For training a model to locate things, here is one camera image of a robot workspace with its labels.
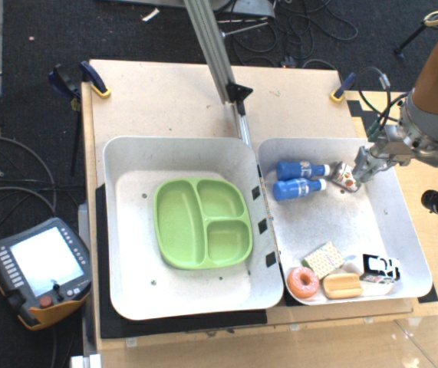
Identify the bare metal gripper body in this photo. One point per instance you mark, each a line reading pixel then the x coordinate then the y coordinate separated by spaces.
pixel 395 144

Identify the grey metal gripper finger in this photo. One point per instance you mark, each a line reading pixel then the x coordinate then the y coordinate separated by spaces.
pixel 372 171
pixel 360 163

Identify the white carton with strawberry print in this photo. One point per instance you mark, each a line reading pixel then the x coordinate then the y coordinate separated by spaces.
pixel 344 176

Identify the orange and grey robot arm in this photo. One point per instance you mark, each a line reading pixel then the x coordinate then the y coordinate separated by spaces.
pixel 435 79

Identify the white plastic tray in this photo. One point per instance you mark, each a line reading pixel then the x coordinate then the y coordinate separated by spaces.
pixel 337 224
pixel 134 244

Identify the blue bottle with white cap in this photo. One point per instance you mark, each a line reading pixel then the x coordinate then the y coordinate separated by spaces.
pixel 293 170
pixel 291 189

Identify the black and white carton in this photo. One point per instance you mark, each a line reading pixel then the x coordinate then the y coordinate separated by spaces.
pixel 381 267

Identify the small colourful packet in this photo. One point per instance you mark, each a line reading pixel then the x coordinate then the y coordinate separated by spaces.
pixel 376 279

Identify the tan bread slice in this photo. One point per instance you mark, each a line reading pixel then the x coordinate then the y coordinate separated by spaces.
pixel 342 286

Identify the pink doughnut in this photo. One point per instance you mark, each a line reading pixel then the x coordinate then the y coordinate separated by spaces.
pixel 293 282

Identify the green divided plate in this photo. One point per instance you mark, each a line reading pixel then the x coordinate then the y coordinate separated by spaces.
pixel 180 224

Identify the pale wood board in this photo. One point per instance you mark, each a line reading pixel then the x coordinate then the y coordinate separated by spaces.
pixel 165 102

